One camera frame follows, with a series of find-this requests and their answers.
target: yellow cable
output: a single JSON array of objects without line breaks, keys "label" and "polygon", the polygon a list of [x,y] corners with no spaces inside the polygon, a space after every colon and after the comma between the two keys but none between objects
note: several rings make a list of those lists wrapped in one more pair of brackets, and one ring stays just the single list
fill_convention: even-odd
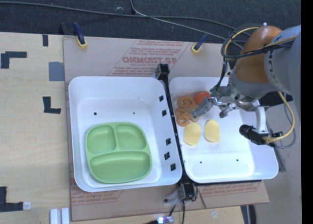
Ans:
[{"label": "yellow cable", "polygon": [[288,42],[288,41],[292,41],[292,40],[294,40],[296,37],[297,37],[297,35],[291,36],[291,37],[282,39],[282,40],[280,40],[280,41],[276,41],[276,42],[273,42],[273,43],[271,43],[271,44],[268,44],[268,45],[266,45],[266,47],[268,47],[268,46],[274,46],[274,45],[279,45],[279,44],[281,44],[281,43],[285,43],[285,42]]},{"label": "yellow cable", "polygon": [[[260,28],[260,27],[259,27],[259,26],[248,27],[248,28],[242,29],[242,30],[238,31],[236,34],[234,34],[234,36],[233,36],[231,39],[229,39],[229,41],[225,44],[225,47],[224,47],[224,54],[226,55],[228,45],[230,44],[230,42],[231,42],[235,37],[237,37],[238,35],[240,35],[241,33],[245,32],[245,31],[252,30],[252,29],[258,29],[258,28]],[[234,59],[234,58],[227,58],[227,59],[228,59],[229,61],[231,61],[231,60],[236,60],[236,59]]]},{"label": "yellow cable", "polygon": [[274,142],[274,141],[277,141],[277,140],[280,140],[280,139],[283,139],[283,138],[287,137],[288,135],[290,135],[290,133],[293,131],[294,124],[295,124],[295,119],[294,119],[294,115],[293,115],[291,107],[289,106],[287,100],[284,98],[283,94],[281,92],[278,92],[278,94],[282,98],[284,104],[286,105],[286,107],[287,107],[287,109],[291,115],[291,127],[288,130],[288,132],[283,134],[282,136],[279,136],[279,137],[266,137],[265,136],[265,137],[263,137],[263,140],[265,140],[267,144]]}]

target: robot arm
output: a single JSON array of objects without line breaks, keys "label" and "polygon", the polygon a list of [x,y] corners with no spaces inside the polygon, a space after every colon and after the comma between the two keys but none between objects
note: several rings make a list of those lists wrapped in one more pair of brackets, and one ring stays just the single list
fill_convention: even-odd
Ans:
[{"label": "robot arm", "polygon": [[193,115],[203,114],[213,106],[221,109],[221,118],[235,109],[254,111],[257,115],[256,128],[243,125],[240,133],[256,144],[267,144],[273,138],[265,131],[265,111],[256,103],[258,99],[271,91],[279,92],[283,100],[281,92],[292,95],[301,118],[301,26],[283,31],[273,26],[258,27],[247,40],[241,54],[229,56],[226,49],[236,34],[225,41],[221,50],[224,62],[236,60],[227,87],[217,84],[211,91],[211,98],[205,98]]}]

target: gray tape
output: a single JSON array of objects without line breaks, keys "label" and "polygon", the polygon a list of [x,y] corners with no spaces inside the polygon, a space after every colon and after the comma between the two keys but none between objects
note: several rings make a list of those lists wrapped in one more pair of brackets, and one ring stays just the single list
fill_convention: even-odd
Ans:
[{"label": "gray tape", "polygon": [[64,81],[64,66],[61,62],[49,62],[49,81]]}]

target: red tomato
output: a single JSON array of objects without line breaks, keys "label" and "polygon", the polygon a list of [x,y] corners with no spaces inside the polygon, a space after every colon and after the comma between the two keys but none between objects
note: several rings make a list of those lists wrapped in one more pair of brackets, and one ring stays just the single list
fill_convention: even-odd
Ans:
[{"label": "red tomato", "polygon": [[199,105],[206,96],[211,98],[211,94],[208,91],[196,92],[194,95],[195,102]]}]

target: black cable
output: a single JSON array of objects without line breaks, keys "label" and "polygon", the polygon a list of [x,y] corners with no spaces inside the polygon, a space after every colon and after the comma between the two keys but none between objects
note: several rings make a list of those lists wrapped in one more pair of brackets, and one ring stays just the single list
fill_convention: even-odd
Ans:
[{"label": "black cable", "polygon": [[223,78],[224,78],[224,76],[226,74],[226,71],[227,71],[227,61],[226,61],[225,58],[223,58],[223,67],[222,67],[222,72],[221,72],[220,79],[217,82],[217,84],[213,88],[210,89],[210,93],[211,93],[211,95],[213,97],[216,96],[216,92],[217,92],[217,90],[219,89],[219,87],[220,87],[220,85],[222,83],[222,80],[223,80]]},{"label": "black cable", "polygon": [[81,8],[64,7],[64,6],[58,6],[58,5],[43,4],[43,3],[6,1],[6,0],[0,0],[0,4],[47,7],[47,8],[55,8],[55,9],[69,10],[69,11],[75,11],[75,12],[82,12],[82,13],[116,16],[116,17],[130,17],[130,18],[138,18],[138,19],[158,18],[158,19],[182,19],[182,20],[191,20],[191,21],[202,21],[202,22],[209,22],[209,23],[213,23],[216,25],[224,26],[224,27],[227,27],[229,29],[234,29],[233,27],[231,27],[227,24],[221,23],[221,22],[217,22],[217,21],[213,21],[213,20],[209,20],[209,19],[204,19],[204,18],[189,17],[189,16],[166,16],[166,15],[139,16],[139,15],[128,15],[128,14],[116,14],[116,13],[101,12],[101,11],[87,10],[87,9],[81,9]]},{"label": "black cable", "polygon": [[185,202],[182,200],[182,220],[181,220],[181,224],[184,224],[184,220],[185,220]]},{"label": "black cable", "polygon": [[[136,9],[135,9],[135,7],[134,7],[134,1],[133,0],[130,0],[130,3],[131,3],[131,7],[132,7],[132,10],[133,10],[133,13],[134,14],[137,14],[137,15],[142,15],[142,16],[146,16],[146,15],[144,15],[144,14],[142,14],[142,13],[140,13],[140,12],[138,12]],[[162,18],[164,18],[164,19],[170,19],[170,18],[174,18],[174,19],[178,19],[178,17],[167,17],[167,16],[151,16],[151,19],[162,19]],[[231,26],[228,26],[228,25],[226,25],[226,24],[222,24],[222,23],[219,23],[218,22],[218,24],[220,24],[220,25],[223,25],[223,26],[225,26],[225,27],[228,27],[228,28],[231,28],[231,29],[234,29],[233,27],[231,27]]]},{"label": "black cable", "polygon": [[[136,15],[141,15],[141,16],[146,17],[145,14],[140,13],[140,12],[138,12],[138,11],[135,9],[133,0],[130,0],[130,3],[131,3],[131,6],[132,6],[132,11],[133,11],[133,13],[135,13]],[[204,31],[201,31],[201,30],[198,30],[198,29],[195,29],[195,28],[192,28],[192,27],[188,27],[188,26],[186,26],[186,25],[178,24],[178,23],[175,23],[175,22],[162,20],[162,19],[161,19],[161,18],[162,18],[161,16],[157,16],[157,17],[152,17],[152,16],[150,16],[150,18],[153,19],[153,20],[160,21],[160,22],[170,23],[170,24],[172,24],[172,25],[177,25],[177,26],[189,28],[189,29],[192,29],[192,30],[195,30],[195,31],[198,31],[198,32],[202,32],[202,33],[205,33],[205,34],[208,34],[208,35],[211,35],[211,36],[214,36],[214,37],[221,38],[221,39],[225,40],[225,38],[223,38],[223,37],[221,37],[221,36],[218,36],[218,35],[215,35],[215,34],[211,34],[211,33],[209,33],[209,32],[204,32]]]},{"label": "black cable", "polygon": [[145,224],[158,224],[158,221],[151,221],[151,222],[148,222],[148,223],[145,223]]},{"label": "black cable", "polygon": [[278,44],[278,45],[264,46],[262,49],[248,51],[248,52],[246,52],[244,54],[238,54],[238,55],[223,54],[223,56],[225,58],[228,58],[228,59],[236,59],[236,60],[238,60],[238,59],[241,59],[241,58],[244,58],[244,57],[248,57],[248,56],[252,56],[252,55],[267,53],[269,51],[273,51],[273,50],[279,49],[279,48],[291,47],[292,43],[293,43],[293,41],[289,41],[287,43],[282,43],[282,44]]},{"label": "black cable", "polygon": [[258,27],[261,27],[262,25],[260,24],[246,24],[246,25],[242,25],[242,26],[239,26],[237,28],[235,28],[233,31],[231,31],[228,35],[228,37],[225,39],[225,41],[223,42],[222,44],[222,47],[221,47],[221,55],[225,58],[234,58],[232,55],[227,55],[227,49],[225,50],[226,46],[233,42],[234,40],[234,36],[237,35],[239,32],[245,30],[245,29],[249,29],[249,28],[258,28]]},{"label": "black cable", "polygon": [[174,205],[174,207],[172,208],[171,212],[168,214],[168,216],[171,216],[172,213],[174,212],[174,209],[175,209],[176,205]]}]

